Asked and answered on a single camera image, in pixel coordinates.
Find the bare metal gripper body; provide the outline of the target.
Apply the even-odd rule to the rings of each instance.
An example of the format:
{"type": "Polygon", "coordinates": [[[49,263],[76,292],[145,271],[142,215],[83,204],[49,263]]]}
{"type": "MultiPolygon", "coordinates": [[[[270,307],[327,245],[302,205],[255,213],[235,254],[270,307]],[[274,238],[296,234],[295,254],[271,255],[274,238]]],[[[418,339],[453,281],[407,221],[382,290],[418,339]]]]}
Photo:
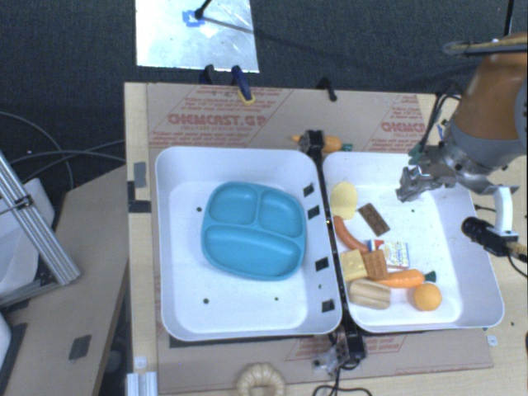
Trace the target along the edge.
{"type": "Polygon", "coordinates": [[[445,188],[459,184],[475,194],[492,194],[497,189],[488,180],[493,170],[475,162],[456,145],[427,145],[417,167],[422,173],[420,182],[438,182],[445,188]]]}

